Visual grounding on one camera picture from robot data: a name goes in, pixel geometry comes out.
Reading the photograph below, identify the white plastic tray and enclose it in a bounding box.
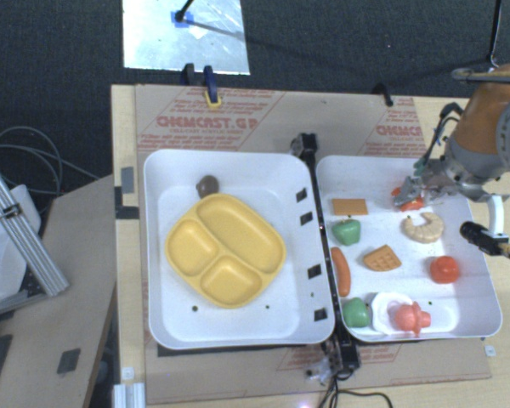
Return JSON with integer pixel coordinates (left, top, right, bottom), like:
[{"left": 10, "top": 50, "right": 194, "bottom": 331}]
[
  {"left": 143, "top": 149, "right": 337, "bottom": 351},
  {"left": 315, "top": 155, "right": 504, "bottom": 343}
]

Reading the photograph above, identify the black cylinder on white bracket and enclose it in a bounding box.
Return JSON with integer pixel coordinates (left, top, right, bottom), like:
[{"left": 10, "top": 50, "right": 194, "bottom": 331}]
[{"left": 459, "top": 194, "right": 510, "bottom": 257}]

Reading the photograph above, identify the red orange toy food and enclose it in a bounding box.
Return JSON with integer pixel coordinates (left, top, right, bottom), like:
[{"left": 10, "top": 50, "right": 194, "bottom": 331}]
[{"left": 391, "top": 186, "right": 426, "bottom": 213}]

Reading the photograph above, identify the orange toy sausage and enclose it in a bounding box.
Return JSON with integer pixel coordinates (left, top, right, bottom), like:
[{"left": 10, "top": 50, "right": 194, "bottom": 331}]
[{"left": 330, "top": 246, "right": 352, "bottom": 298}]

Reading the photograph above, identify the pink toy food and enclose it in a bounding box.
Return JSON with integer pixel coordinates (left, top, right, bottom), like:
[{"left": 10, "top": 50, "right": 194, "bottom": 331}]
[{"left": 393, "top": 300, "right": 433, "bottom": 338}]

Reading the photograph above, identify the orange toy waffle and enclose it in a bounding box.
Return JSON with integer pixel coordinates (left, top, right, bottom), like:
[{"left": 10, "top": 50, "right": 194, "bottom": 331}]
[{"left": 362, "top": 244, "right": 402, "bottom": 274}]

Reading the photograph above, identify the red toy pepper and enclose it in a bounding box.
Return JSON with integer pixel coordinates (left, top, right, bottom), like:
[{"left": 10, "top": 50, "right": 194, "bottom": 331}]
[{"left": 428, "top": 255, "right": 461, "bottom": 285}]

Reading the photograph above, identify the green toy pepper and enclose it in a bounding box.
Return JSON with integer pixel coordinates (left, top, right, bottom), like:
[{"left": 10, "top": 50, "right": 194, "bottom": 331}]
[
  {"left": 343, "top": 297, "right": 372, "bottom": 329},
  {"left": 331, "top": 218, "right": 362, "bottom": 247}
]

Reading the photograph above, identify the brown cardboard board red print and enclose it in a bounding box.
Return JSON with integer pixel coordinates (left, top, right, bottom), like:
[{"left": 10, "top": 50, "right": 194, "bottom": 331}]
[{"left": 133, "top": 83, "right": 493, "bottom": 405}]

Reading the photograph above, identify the thin black rod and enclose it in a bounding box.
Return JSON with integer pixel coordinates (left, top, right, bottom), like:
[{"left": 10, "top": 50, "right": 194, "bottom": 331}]
[{"left": 303, "top": 153, "right": 354, "bottom": 356}]

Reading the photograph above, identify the yellow divided plate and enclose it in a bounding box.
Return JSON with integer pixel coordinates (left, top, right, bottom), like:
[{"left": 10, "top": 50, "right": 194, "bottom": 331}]
[{"left": 164, "top": 193, "right": 287, "bottom": 310}]

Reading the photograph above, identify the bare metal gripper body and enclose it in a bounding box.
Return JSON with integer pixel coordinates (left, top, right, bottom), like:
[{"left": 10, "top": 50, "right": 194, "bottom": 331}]
[{"left": 420, "top": 159, "right": 494, "bottom": 202}]

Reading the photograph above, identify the beige toy shrimp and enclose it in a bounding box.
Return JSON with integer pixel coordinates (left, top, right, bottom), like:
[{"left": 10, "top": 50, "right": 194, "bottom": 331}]
[{"left": 400, "top": 211, "right": 445, "bottom": 244}]

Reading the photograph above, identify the brown toy doughnut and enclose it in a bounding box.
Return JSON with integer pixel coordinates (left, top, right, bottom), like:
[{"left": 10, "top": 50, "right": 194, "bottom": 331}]
[{"left": 195, "top": 174, "right": 221, "bottom": 200}]

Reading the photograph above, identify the orange square biscuit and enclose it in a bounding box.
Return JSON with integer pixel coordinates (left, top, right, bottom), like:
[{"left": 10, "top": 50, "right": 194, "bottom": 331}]
[{"left": 331, "top": 197, "right": 370, "bottom": 217}]

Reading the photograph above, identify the white toy bowl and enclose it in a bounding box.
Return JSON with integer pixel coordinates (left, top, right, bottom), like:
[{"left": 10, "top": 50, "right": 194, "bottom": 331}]
[{"left": 370, "top": 292, "right": 415, "bottom": 337}]

